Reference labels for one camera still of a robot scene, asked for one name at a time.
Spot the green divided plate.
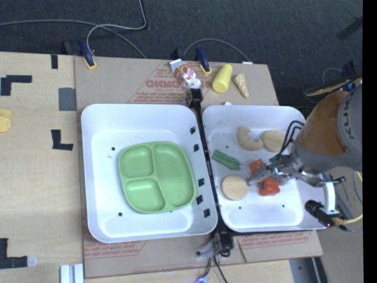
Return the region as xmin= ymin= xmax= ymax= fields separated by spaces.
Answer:
xmin=118 ymin=141 xmax=197 ymax=215

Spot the large orange pepper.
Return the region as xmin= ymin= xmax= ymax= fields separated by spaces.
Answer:
xmin=257 ymin=177 xmax=281 ymax=197

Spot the white plastic tray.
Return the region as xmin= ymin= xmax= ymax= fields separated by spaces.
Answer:
xmin=80 ymin=103 xmax=219 ymax=243
xmin=201 ymin=104 xmax=328 ymax=233

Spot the yellow bottle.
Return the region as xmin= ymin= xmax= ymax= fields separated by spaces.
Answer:
xmin=211 ymin=63 xmax=234 ymax=94

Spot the green bean pod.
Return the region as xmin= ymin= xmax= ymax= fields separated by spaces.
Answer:
xmin=211 ymin=149 xmax=242 ymax=171

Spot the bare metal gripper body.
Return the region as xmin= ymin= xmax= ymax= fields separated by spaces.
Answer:
xmin=267 ymin=154 xmax=323 ymax=188

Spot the small orange pepper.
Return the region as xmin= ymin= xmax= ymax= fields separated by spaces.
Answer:
xmin=249 ymin=158 xmax=266 ymax=177

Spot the black block with thin wires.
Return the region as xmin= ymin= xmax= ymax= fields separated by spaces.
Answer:
xmin=185 ymin=88 xmax=204 ymax=109
xmin=216 ymin=231 xmax=235 ymax=254

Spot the beige croissant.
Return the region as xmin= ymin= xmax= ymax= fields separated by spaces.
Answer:
xmin=236 ymin=126 xmax=264 ymax=152

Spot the brown cardboard board red print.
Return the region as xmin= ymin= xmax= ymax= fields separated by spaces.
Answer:
xmin=73 ymin=56 xmax=324 ymax=279

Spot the orange and white carton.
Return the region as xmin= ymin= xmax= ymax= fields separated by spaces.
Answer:
xmin=169 ymin=58 xmax=202 ymax=90

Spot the thin black rod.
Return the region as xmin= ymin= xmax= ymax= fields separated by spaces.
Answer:
xmin=193 ymin=98 xmax=226 ymax=236

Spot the round beige biscuit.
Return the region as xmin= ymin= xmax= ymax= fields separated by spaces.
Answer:
xmin=261 ymin=130 xmax=286 ymax=154
xmin=221 ymin=175 xmax=249 ymax=201

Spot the beige pizza slice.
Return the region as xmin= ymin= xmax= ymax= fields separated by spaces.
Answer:
xmin=232 ymin=73 xmax=250 ymax=100

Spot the black cylinder on white bracket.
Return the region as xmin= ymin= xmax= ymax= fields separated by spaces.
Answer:
xmin=304 ymin=179 xmax=343 ymax=228

